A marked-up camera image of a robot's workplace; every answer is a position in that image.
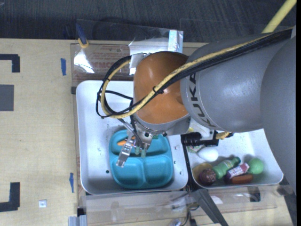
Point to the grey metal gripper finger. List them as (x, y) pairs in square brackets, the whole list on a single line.
[(124, 152), (145, 145)]

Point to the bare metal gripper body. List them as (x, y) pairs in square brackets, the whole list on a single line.
[(148, 130)]

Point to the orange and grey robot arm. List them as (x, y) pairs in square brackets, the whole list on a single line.
[(230, 91)]

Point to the orange carrot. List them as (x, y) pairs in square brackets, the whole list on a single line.
[(122, 142)]

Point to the blue divided plate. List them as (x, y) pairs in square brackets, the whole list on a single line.
[(150, 171)]

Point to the white plastic tray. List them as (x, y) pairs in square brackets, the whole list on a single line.
[(263, 149), (94, 149)]

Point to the green and white packet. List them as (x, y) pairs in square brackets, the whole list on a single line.
[(193, 149)]

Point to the thin black rod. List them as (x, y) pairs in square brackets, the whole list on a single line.
[(188, 168)]

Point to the yellow bowl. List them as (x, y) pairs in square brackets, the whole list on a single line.
[(200, 166)]

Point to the white egg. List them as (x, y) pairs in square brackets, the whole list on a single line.
[(208, 154)]

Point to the dark brown doughnut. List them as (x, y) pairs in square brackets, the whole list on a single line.
[(207, 176)]

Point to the green plastic bottle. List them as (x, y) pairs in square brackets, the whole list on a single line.
[(223, 167)]

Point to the purple and white carton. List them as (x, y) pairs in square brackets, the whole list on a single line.
[(237, 171)]

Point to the brown sausage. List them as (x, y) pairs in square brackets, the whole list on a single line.
[(242, 179)]

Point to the green round fruit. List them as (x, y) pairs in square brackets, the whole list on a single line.
[(256, 165)]

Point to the black cylinder on white bracket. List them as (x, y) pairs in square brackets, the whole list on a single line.
[(192, 138)]

